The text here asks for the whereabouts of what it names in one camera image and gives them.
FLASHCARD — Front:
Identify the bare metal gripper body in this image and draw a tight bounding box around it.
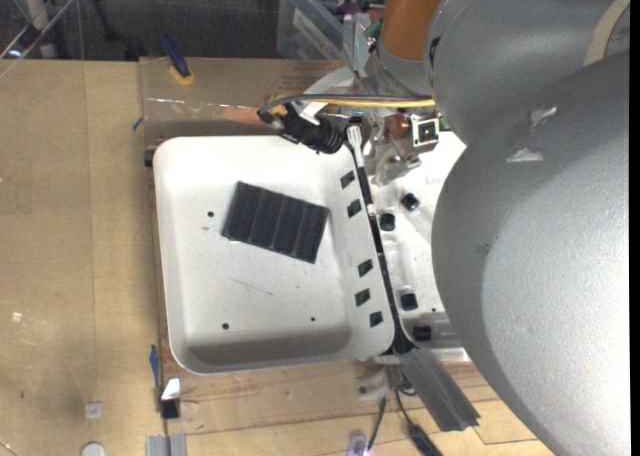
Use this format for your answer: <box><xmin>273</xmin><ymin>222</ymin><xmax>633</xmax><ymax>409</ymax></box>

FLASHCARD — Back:
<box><xmin>370</xmin><ymin>109</ymin><xmax>421</xmax><ymax>161</ymax></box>

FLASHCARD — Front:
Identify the thin black and white rod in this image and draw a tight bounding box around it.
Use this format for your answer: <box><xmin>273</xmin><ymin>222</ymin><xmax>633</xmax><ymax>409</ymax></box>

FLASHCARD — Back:
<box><xmin>346</xmin><ymin>124</ymin><xmax>417</xmax><ymax>353</ymax></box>

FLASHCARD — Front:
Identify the white plastic tray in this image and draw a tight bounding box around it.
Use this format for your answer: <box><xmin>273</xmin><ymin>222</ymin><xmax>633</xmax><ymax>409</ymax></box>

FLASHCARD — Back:
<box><xmin>151</xmin><ymin>134</ymin><xmax>397</xmax><ymax>376</ymax></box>
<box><xmin>360</xmin><ymin>130</ymin><xmax>471</xmax><ymax>351</ymax></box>

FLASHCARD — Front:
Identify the black ribbed rectangular insert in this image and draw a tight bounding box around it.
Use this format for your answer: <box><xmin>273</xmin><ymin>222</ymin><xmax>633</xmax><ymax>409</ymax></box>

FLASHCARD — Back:
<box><xmin>220</xmin><ymin>180</ymin><xmax>331</xmax><ymax>265</ymax></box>

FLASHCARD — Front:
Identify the clear plastic storage bin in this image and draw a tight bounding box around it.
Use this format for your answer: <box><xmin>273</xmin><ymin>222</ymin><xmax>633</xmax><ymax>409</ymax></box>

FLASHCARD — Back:
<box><xmin>274</xmin><ymin>0</ymin><xmax>401</xmax><ymax>61</ymax></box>

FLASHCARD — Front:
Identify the black cylinder on white bracket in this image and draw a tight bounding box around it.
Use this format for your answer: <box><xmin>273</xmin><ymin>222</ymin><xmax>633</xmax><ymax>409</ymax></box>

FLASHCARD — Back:
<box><xmin>280</xmin><ymin>67</ymin><xmax>363</xmax><ymax>155</ymax></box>

